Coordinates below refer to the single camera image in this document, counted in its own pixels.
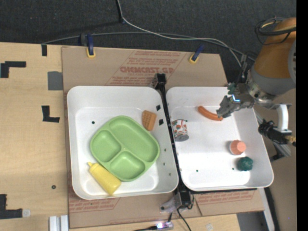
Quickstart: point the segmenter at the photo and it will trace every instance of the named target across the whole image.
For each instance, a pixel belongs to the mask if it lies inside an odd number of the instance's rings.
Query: cardboard box
[[[83,200],[71,183],[68,136],[68,91],[75,86],[148,86],[155,73],[165,73],[166,89],[175,86],[225,86],[227,84],[219,55],[201,54],[196,64],[189,63],[192,52],[95,48],[96,57],[88,58],[85,47],[62,47],[64,118],[68,171],[70,228],[132,223],[167,219],[160,205],[173,193]],[[195,204],[184,217],[221,215],[264,210],[258,190],[196,194]]]

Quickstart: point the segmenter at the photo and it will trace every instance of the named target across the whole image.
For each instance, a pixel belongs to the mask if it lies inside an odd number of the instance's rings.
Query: can
[[[175,141],[186,141],[189,139],[186,120],[175,120],[172,122],[173,136]]]

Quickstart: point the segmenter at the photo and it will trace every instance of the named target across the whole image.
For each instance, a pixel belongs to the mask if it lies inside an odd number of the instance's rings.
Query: brown waffle-shaped object
[[[144,110],[142,113],[142,124],[148,131],[152,131],[155,125],[157,115],[148,110]]]

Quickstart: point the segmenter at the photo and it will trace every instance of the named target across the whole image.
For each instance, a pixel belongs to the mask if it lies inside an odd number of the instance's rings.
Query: plastic tray
[[[227,95],[225,87],[174,87],[167,92],[171,121],[186,120],[189,139],[175,142],[181,178],[193,191],[218,191],[267,187],[273,182],[273,172],[254,109],[233,112],[222,121],[202,116],[202,105],[215,113]],[[246,143],[246,151],[232,155],[233,140]],[[253,159],[253,169],[239,171],[240,157]]]
[[[93,136],[93,156],[121,181],[132,181],[144,174],[159,156],[156,139],[128,116],[117,116]]]
[[[79,197],[102,199],[167,193],[177,187],[179,177],[161,96],[156,90],[150,87],[78,86],[67,94],[67,109],[72,184]],[[90,151],[90,141],[105,123],[117,116],[128,116],[142,125],[144,110],[157,114],[151,135],[159,143],[160,154],[144,174],[134,181],[122,182],[114,196],[109,196],[89,173],[87,162],[97,161]]]

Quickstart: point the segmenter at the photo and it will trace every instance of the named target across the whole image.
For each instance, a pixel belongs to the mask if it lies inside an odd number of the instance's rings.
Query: table surface
[[[41,45],[0,43],[0,63],[27,63],[26,68],[10,68],[9,78],[0,81],[0,193],[7,194],[7,209],[31,211],[28,218],[0,220],[0,231],[44,231],[48,230],[50,216],[68,215],[63,91],[48,91],[47,82],[48,72],[62,71],[61,47],[49,45],[48,57],[42,57]],[[50,116],[60,117],[60,122],[42,122],[42,105],[49,105]],[[295,111],[292,111],[291,118],[295,119]],[[282,231],[296,227],[295,158],[296,153],[292,150],[292,157],[287,158],[287,162],[273,164],[275,180],[272,192],[285,199],[276,206],[284,210],[278,215],[279,221],[285,224]],[[285,163],[289,165],[289,171],[280,173]],[[187,230],[183,220],[173,222],[175,230]],[[193,231],[207,230],[207,225],[212,225],[216,231],[240,230],[236,214],[187,218],[187,222]],[[78,230],[133,231],[152,225],[154,222]]]

